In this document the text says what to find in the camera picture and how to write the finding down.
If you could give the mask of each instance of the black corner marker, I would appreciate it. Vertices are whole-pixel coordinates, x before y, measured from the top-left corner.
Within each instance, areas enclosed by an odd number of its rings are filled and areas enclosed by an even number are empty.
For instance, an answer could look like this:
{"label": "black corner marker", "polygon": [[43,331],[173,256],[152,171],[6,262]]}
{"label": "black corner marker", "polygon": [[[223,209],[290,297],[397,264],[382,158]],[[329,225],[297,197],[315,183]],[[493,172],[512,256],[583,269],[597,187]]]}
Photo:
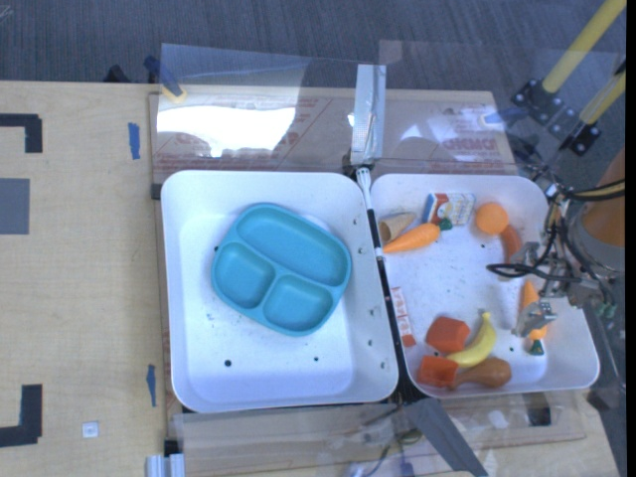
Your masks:
{"label": "black corner marker", "polygon": [[0,113],[0,127],[24,127],[25,153],[42,153],[42,119],[37,114]]}
{"label": "black corner marker", "polygon": [[22,386],[20,423],[0,427],[0,447],[38,443],[42,436],[42,385]]}

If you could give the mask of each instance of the blue plate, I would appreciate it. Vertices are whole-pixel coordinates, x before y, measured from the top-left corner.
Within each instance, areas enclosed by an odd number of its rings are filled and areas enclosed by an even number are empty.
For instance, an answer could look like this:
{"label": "blue plate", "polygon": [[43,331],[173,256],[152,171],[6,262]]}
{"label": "blue plate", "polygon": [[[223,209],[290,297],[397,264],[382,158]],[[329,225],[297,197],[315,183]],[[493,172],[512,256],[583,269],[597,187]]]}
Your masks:
{"label": "blue plate", "polygon": [[236,311],[289,336],[318,330],[351,275],[341,241],[273,204],[238,216],[217,249],[212,284]]}

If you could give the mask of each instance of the white tray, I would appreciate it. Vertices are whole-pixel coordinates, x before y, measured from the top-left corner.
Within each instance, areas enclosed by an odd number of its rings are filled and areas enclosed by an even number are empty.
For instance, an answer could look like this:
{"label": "white tray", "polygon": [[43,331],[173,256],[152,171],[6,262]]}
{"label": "white tray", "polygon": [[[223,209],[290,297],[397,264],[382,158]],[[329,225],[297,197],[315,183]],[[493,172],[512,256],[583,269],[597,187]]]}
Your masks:
{"label": "white tray", "polygon": [[[523,177],[384,175],[372,186],[376,217],[381,220],[396,212],[421,216],[426,196],[431,193],[472,193],[475,207],[498,202],[506,208],[522,241],[541,241],[547,200],[536,184]],[[525,278],[502,279],[486,269],[488,263],[502,262],[503,256],[499,237],[479,233],[472,218],[466,226],[442,232],[437,242],[423,249],[386,254],[389,283],[402,290],[417,341],[416,346],[403,348],[408,372],[423,393],[436,398],[463,398],[584,389],[596,381],[599,362],[587,322],[582,310],[571,307],[566,299],[550,299],[557,319],[548,327],[543,356],[530,355],[529,340],[511,333]],[[535,285],[539,289],[542,282]],[[474,333],[480,323],[480,309],[492,313],[498,334],[492,355],[510,363],[512,379],[497,389],[464,384],[454,392],[419,384],[415,377],[422,356],[434,355],[434,349],[424,343],[432,321],[442,314],[461,319]]]}
{"label": "white tray", "polygon": [[[290,337],[241,315],[211,283],[214,248],[257,203],[281,205],[331,232],[352,258],[349,284],[316,332]],[[358,186],[334,173],[182,171],[161,191],[172,382],[200,412],[372,402],[398,364]]]}

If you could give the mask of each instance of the gray square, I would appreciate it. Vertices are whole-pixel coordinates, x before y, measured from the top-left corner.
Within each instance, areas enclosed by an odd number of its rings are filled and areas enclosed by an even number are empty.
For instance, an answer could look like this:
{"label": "gray square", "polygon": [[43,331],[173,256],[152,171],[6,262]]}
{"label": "gray square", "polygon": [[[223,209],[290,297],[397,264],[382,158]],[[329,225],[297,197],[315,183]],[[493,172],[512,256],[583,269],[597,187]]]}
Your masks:
{"label": "gray square", "polygon": [[29,234],[29,179],[0,179],[0,235]]}

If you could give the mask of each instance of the orange fruit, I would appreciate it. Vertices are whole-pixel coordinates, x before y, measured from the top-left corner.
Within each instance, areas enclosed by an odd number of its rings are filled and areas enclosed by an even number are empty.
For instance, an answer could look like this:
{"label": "orange fruit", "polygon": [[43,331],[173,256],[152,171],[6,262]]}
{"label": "orange fruit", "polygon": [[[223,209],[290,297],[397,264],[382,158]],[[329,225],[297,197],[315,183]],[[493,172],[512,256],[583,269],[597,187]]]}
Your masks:
{"label": "orange fruit", "polygon": [[508,222],[508,213],[498,203],[485,203],[475,211],[475,225],[485,234],[500,234],[506,229]]}

